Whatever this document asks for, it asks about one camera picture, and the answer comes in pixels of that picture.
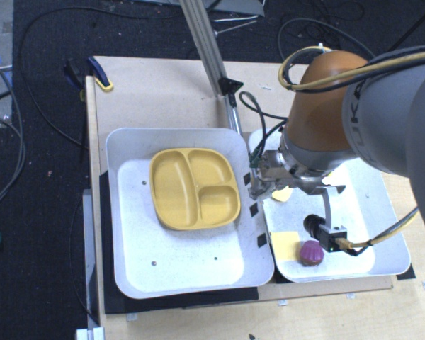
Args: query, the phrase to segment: gray cylinder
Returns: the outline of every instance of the gray cylinder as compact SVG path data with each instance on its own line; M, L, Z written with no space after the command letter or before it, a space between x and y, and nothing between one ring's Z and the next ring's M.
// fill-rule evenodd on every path
M398 50L378 59L417 50ZM424 80L425 64L373 77L347 89L342 110L346 139L369 165L387 173L409 175L407 122Z
M406 139L408 177L425 222L425 81L412 102Z

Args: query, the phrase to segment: black mat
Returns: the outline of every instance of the black mat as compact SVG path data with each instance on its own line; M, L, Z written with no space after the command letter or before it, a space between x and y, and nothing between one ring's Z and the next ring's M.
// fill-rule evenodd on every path
M145 18L65 9L70 6ZM34 20L60 8L65 10ZM84 71L84 60L91 55L197 59L183 17L163 18L180 12L176 7L129 1L14 0L13 86L25 120L28 158L17 185L0 205L4 238L0 339L72 339L76 329L86 327L86 315L73 290L68 253L72 215L79 196L89 186L87 155L84 151L81 161L82 150L42 118L24 84L23 71L45 115L70 137L81 140L85 107L64 78L66 59L76 59ZM218 45L224 60L281 62L277 38L282 23L314 18L342 29L379 55L394 45L425 45L425 21L400 41L423 16L425 0L268 0L265 18L219 35ZM211 18L224 17L230 15L211 14ZM32 21L21 50L24 32ZM222 30L236 24L213 26ZM284 55L318 42L365 55L346 38L300 21L290 23L280 41ZM18 67L20 53L23 71ZM164 84L162 76L158 79ZM0 131L0 188L13 170L16 142L8 130ZM84 298L81 211L74 222L72 254L76 287Z

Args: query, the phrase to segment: purple ball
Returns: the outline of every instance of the purple ball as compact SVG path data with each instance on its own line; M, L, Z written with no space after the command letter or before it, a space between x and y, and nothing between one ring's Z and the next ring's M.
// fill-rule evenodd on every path
M317 241L306 241L300 249L300 260L306 266L318 266L324 258L323 248Z

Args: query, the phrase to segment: yellow sponge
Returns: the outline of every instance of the yellow sponge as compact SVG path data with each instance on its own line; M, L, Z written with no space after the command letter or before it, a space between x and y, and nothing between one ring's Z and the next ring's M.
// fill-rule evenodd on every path
M281 201L281 202L284 203L285 201L287 201L290 198L292 192L293 192L293 190L291 188L285 187L282 190L273 191L272 192L272 198L276 199L277 201Z
M272 232L272 249L279 261L297 261L300 248L298 232Z

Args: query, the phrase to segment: white tray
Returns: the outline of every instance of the white tray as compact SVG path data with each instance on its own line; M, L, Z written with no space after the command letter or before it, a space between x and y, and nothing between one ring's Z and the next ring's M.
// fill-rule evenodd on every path
M255 147L261 139L261 131L253 132L249 146ZM266 149L277 149L281 134L275 132L266 142ZM342 219L348 229L348 239L364 242L397 221L381 173L361 159L343 163L329 178L331 185L346 185L340 194L340 212L333 212ZM321 195L307 195L300 189L292 191L288 201L282 203L272 198L263 201L263 211L271 233L299 236L298 248L312 239L303 227L309 214L325 217ZM359 256L344 252L325 253L318 266L304 266L293 257L286 259L275 253L277 269L292 282L312 282L337 278L383 276L404 273L411 257L401 233L366 249Z
M163 149L208 148L223 154L236 176L241 213L215 229L176 231L157 219L149 164ZM130 298L155 298L207 290L256 287L273 275L261 208L249 197L245 141L228 129L121 128L106 142L112 209L115 281Z

